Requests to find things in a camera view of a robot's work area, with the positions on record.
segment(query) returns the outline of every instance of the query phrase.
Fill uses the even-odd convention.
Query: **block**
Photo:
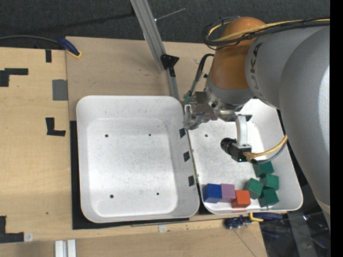
[[[262,193],[263,183],[256,179],[250,178],[246,182],[244,189],[249,191],[250,198],[257,199]]]
[[[267,162],[265,164],[253,164],[252,166],[256,177],[264,177],[267,173],[272,174],[274,172],[271,162]]]
[[[220,184],[222,199],[220,202],[231,203],[236,199],[235,185],[233,184]]]
[[[276,190],[274,188],[265,188],[262,190],[261,196],[258,198],[261,207],[271,206],[279,202]]]
[[[279,176],[267,173],[260,182],[263,183],[264,188],[274,188],[276,191],[279,189]]]
[[[232,208],[246,208],[251,204],[250,193],[247,190],[236,190],[236,199],[231,202]]]
[[[203,199],[206,203],[218,203],[222,198],[221,186],[217,184],[207,184],[203,188]]]

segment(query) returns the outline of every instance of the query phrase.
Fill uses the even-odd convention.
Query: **black connector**
[[[247,158],[243,155],[244,152],[250,152],[250,145],[237,145],[237,140],[232,138],[224,138],[220,142],[221,148],[237,162],[246,162]]]

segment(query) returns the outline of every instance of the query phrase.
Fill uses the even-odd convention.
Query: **orange block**
[[[236,199],[231,202],[232,208],[245,208],[251,204],[248,190],[236,190]]]

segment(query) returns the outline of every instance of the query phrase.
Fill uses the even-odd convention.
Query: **wooden table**
[[[159,233],[156,224],[72,229],[69,122],[76,120],[77,101],[90,94],[169,93],[166,75],[157,71],[144,41],[68,39],[83,52],[80,59],[52,50],[47,63],[41,49],[0,48],[0,70],[29,70],[29,75],[11,75],[9,87],[0,87],[0,216],[7,216],[6,233],[32,233],[34,240],[1,244],[0,256],[51,256],[53,242],[67,239],[77,239],[81,256],[93,256],[95,248],[97,256],[134,256],[135,250],[145,252],[143,256],[164,250],[167,256],[214,256],[211,251],[216,256],[266,256],[258,223],[227,230],[223,218],[229,216],[197,214],[188,222],[167,224],[166,233]],[[166,42],[165,47],[180,57],[175,72],[182,98],[209,50],[191,43]],[[53,100],[52,81],[58,79],[68,81],[68,101]],[[56,130],[66,130],[64,137],[47,135],[47,117],[54,117]]]

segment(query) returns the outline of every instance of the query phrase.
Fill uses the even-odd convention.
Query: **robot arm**
[[[292,150],[331,229],[330,20],[286,26],[278,30],[282,26],[275,25],[272,33],[261,29],[258,36],[244,32],[267,28],[260,20],[230,20],[217,43],[208,42],[219,49],[204,92],[191,98],[185,125],[195,129],[218,118],[233,121],[252,97],[279,109]],[[231,44],[232,35],[246,40]]]

